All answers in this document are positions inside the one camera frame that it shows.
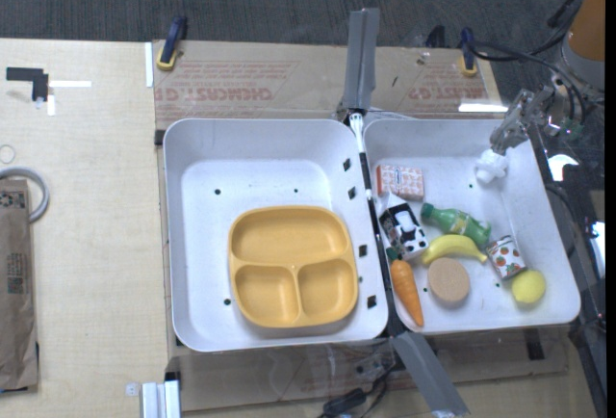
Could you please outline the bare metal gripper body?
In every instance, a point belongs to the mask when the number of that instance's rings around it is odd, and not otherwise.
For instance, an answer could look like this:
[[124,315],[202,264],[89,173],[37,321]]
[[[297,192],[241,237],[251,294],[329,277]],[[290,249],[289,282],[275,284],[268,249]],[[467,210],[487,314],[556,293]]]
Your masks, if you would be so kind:
[[536,91],[520,90],[510,112],[525,117],[528,128],[536,125],[548,136],[571,134],[578,124],[576,102],[573,88],[560,77],[553,76],[548,85],[540,85]]

